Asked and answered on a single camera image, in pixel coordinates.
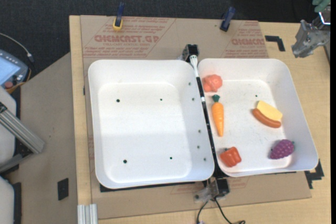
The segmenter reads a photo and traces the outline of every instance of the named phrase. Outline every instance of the wooden table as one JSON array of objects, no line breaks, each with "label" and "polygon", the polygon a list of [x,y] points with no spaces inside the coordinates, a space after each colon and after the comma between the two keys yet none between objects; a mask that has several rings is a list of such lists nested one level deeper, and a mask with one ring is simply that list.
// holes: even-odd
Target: wooden table
[{"label": "wooden table", "polygon": [[[73,85],[73,105],[76,140],[78,204],[92,203],[86,127],[86,105],[83,95],[83,63],[80,16],[70,16],[70,45]],[[295,43],[299,24],[260,23],[264,35],[279,36],[285,45],[281,52],[274,42],[267,42],[270,58],[283,61],[292,74],[303,111],[313,136],[324,171],[322,180],[313,182],[312,198],[269,202],[264,204],[225,207],[231,222],[245,219],[254,223],[331,223],[330,172],[330,65],[323,48],[306,58],[296,59],[290,45]],[[195,223],[197,211],[99,220],[108,223]],[[206,223],[225,223],[218,209],[205,209],[201,219]]]}]

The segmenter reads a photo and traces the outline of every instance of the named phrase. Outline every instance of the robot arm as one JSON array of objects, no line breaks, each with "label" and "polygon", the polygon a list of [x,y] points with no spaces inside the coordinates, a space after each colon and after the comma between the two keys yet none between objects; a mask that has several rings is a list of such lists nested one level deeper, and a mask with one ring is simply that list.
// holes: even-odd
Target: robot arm
[{"label": "robot arm", "polygon": [[315,12],[318,12],[318,16],[311,23],[301,20],[300,29],[295,36],[297,41],[291,46],[295,58],[307,57],[317,47],[330,43],[330,0],[313,0],[312,3],[317,5]]}]

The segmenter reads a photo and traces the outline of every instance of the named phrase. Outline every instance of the toy carrot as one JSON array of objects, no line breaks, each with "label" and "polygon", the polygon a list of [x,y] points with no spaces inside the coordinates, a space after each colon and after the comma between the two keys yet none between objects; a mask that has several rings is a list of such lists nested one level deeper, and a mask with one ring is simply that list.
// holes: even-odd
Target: toy carrot
[{"label": "toy carrot", "polygon": [[224,133],[224,106],[219,103],[220,96],[215,94],[212,96],[215,103],[212,105],[212,116],[218,131],[219,136],[223,136]]}]

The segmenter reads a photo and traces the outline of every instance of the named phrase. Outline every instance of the white tray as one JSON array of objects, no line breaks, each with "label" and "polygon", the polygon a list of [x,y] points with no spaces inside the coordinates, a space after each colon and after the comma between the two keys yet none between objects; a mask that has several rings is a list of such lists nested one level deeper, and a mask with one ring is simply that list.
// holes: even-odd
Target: white tray
[{"label": "white tray", "polygon": [[[276,59],[204,59],[201,78],[217,74],[224,105],[224,136],[219,137],[211,114],[212,95],[205,93],[214,145],[221,170],[233,177],[311,170],[318,155],[287,66]],[[281,127],[263,125],[252,115],[258,101],[282,112]],[[270,149],[281,139],[294,141],[295,151],[283,159],[270,159]],[[226,167],[219,158],[224,148],[235,146],[242,162]]]},{"label": "white tray", "polygon": [[214,160],[190,64],[98,60],[88,79],[102,185],[117,189],[212,176]]}]

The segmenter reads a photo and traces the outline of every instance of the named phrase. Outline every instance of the cardboard sheet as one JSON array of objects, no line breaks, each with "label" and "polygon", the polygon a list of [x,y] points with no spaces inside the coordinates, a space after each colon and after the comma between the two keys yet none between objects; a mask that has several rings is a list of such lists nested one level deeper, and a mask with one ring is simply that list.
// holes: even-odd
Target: cardboard sheet
[{"label": "cardboard sheet", "polygon": [[[98,59],[178,59],[187,44],[197,44],[204,58],[268,58],[259,22],[232,20],[228,32],[222,20],[123,17],[115,32],[114,17],[80,16],[92,202],[98,218],[116,218],[199,209],[194,194],[204,188],[194,184],[101,191],[95,175],[94,144],[87,71]],[[311,197],[304,172],[227,178],[230,193],[222,206]]]}]

